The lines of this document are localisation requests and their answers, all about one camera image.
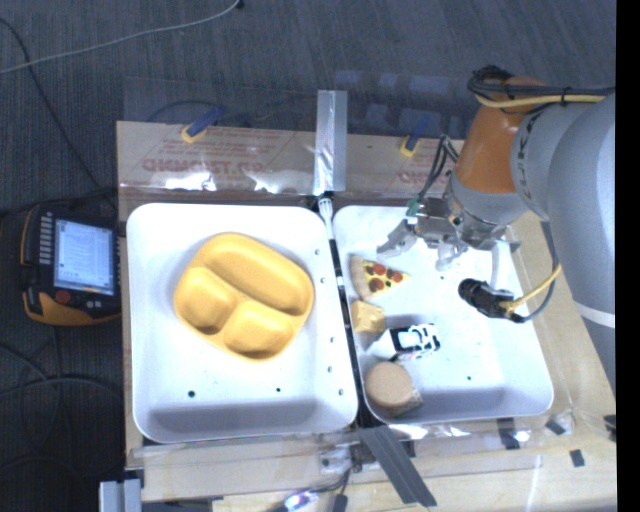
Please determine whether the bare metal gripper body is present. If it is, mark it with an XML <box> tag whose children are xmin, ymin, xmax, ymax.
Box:
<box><xmin>407</xmin><ymin>196</ymin><xmax>521</xmax><ymax>252</ymax></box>

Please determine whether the toy pizza slice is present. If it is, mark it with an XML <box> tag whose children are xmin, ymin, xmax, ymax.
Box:
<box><xmin>348</xmin><ymin>253</ymin><xmax>411</xmax><ymax>302</ymax></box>

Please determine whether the yellow cheese wedge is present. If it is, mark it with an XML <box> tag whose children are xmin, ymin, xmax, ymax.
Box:
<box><xmin>349</xmin><ymin>298</ymin><xmax>387</xmax><ymax>335</ymax></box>

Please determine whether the black and white carton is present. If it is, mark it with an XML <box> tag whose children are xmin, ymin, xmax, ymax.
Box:
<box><xmin>387</xmin><ymin>322</ymin><xmax>442</xmax><ymax>362</ymax></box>

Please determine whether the white plastic tray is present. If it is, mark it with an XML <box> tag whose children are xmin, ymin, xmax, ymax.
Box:
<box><xmin>125</xmin><ymin>202</ymin><xmax>360</xmax><ymax>445</ymax></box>
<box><xmin>331</xmin><ymin>204</ymin><xmax>555</xmax><ymax>426</ymax></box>

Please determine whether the brown round bread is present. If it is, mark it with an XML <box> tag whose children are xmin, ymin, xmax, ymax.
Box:
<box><xmin>363</xmin><ymin>360</ymin><xmax>425</xmax><ymax>419</ymax></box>

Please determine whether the yellow divided plate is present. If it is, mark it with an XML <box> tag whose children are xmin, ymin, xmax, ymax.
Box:
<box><xmin>172</xmin><ymin>232</ymin><xmax>316</xmax><ymax>360</ymax></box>

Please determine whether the brown cardboard board red print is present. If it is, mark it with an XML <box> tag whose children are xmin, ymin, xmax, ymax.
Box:
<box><xmin>115</xmin><ymin>119</ymin><xmax>556</xmax><ymax>454</ymax></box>

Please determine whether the black cylinder on white bracket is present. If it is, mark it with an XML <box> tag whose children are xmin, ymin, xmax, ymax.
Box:
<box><xmin>457</xmin><ymin>239</ymin><xmax>516</xmax><ymax>320</ymax></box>

